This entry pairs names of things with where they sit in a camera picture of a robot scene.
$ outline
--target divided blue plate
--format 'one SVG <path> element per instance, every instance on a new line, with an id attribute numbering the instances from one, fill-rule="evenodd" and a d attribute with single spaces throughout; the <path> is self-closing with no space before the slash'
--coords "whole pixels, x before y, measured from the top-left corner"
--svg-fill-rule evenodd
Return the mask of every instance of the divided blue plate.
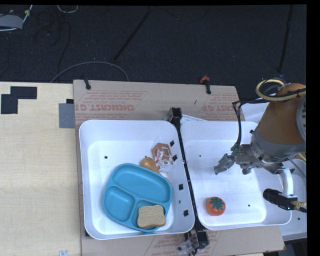
<path id="1" fill-rule="evenodd" d="M 140 228 L 137 225 L 141 206 L 161 205 L 167 216 L 172 200 L 172 186 L 162 175 L 132 163 L 123 163 L 112 172 L 103 193 L 106 215 L 129 228 L 152 232 L 160 227 Z"/>

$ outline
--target bread slice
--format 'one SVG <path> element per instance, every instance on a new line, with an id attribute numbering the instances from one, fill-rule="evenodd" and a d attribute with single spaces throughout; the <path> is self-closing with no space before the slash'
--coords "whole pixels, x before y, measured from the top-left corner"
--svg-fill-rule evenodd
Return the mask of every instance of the bread slice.
<path id="1" fill-rule="evenodd" d="M 160 204 L 153 206 L 141 206 L 138 209 L 137 225 L 141 229 L 150 227 L 162 227 L 167 219 L 164 214 L 164 207 Z"/>

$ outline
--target tomato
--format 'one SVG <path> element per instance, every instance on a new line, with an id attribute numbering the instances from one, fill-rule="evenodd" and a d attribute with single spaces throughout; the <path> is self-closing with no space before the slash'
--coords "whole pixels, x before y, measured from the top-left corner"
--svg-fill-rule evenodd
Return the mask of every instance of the tomato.
<path id="1" fill-rule="evenodd" d="M 206 200 L 205 207 L 209 214 L 219 216 L 225 212 L 226 203 L 220 197 L 212 196 Z"/>

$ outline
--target white tray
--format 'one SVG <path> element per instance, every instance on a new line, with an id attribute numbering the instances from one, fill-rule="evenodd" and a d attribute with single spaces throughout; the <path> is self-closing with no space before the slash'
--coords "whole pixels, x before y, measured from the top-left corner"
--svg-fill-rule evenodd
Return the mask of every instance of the white tray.
<path id="1" fill-rule="evenodd" d="M 257 124 L 241 122 L 242 144 L 249 144 Z M 238 138 L 236 121 L 186 121 L 181 126 L 181 136 L 190 181 L 195 197 L 199 221 L 209 230 L 226 230 L 244 227 L 283 225 L 291 220 L 291 211 L 279 208 L 263 198 L 266 188 L 282 191 L 279 175 L 268 173 L 263 168 L 252 169 L 244 175 L 238 164 L 215 174 L 221 157 L 231 154 L 231 147 Z M 210 215 L 205 208 L 209 197 L 224 200 L 225 212 L 220 216 Z"/>
<path id="2" fill-rule="evenodd" d="M 139 165 L 152 157 L 151 149 L 161 138 L 177 159 L 169 172 L 162 172 L 172 186 L 172 201 L 165 226 L 153 232 L 138 231 L 111 220 L 104 212 L 103 193 L 113 170 L 124 163 Z M 98 240 L 186 233 L 195 223 L 188 181 L 176 128 L 163 120 L 88 120 L 79 129 L 83 182 L 84 225 Z"/>

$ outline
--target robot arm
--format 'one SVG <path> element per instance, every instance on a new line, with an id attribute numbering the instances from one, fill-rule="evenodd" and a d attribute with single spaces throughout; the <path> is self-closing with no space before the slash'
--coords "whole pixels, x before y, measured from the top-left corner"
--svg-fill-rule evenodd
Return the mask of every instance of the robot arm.
<path id="1" fill-rule="evenodd" d="M 264 83 L 277 82 L 280 89 L 273 96 L 263 95 L 260 87 Z M 266 189 L 263 197 L 285 210 L 305 209 L 293 196 L 291 173 L 294 169 L 284 168 L 283 162 L 297 154 L 306 152 L 306 86 L 300 83 L 285 84 L 281 80 L 264 80 L 257 85 L 256 93 L 261 96 L 249 103 L 269 102 L 265 112 L 252 131 L 250 144 L 241 144 L 240 107 L 244 103 L 234 102 L 233 106 L 239 120 L 239 138 L 232 147 L 232 154 L 224 154 L 219 164 L 214 167 L 215 174 L 227 170 L 234 163 L 240 165 L 244 175 L 252 168 L 264 168 L 275 175 L 280 175 L 283 192 Z"/>

